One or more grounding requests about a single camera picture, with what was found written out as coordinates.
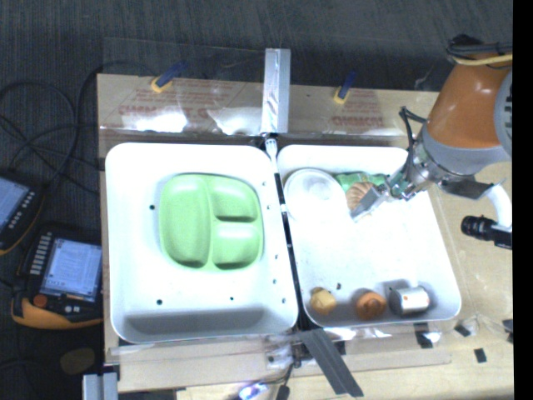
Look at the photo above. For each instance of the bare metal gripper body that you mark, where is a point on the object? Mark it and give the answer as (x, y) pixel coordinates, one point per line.
(425, 174)

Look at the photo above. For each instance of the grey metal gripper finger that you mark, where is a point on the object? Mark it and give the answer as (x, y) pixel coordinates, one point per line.
(375, 211)
(370, 200)

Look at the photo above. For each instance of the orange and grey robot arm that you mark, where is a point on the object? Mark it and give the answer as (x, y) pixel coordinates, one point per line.
(464, 102)

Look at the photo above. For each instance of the brown toy bread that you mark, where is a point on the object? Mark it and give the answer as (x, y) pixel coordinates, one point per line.
(356, 194)

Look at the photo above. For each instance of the green packet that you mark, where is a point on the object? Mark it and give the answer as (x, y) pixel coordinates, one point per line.
(354, 178)

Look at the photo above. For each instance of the white plastic tray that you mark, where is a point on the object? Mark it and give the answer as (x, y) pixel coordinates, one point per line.
(375, 256)
(137, 223)

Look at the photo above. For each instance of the white bowl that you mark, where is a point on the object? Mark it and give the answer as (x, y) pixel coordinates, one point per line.
(312, 190)

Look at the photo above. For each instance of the thin black and white rod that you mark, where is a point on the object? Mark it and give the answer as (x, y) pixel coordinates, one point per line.
(285, 231)

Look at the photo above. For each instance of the orange toy doughnut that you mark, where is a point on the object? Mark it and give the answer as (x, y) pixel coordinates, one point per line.
(370, 305)

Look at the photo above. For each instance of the small silver can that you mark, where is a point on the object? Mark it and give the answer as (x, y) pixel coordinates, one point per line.
(410, 301)

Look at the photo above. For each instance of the pale yellow toy biscuit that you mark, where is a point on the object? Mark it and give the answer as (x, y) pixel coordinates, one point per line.
(322, 301)

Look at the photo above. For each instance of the brown cardboard board red print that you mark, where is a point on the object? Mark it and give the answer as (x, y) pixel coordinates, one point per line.
(233, 98)

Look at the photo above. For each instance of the green divided plate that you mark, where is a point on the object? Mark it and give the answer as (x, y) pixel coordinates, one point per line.
(187, 223)

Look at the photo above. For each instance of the black cylinder on white bracket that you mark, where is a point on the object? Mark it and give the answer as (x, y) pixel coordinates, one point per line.
(487, 225)

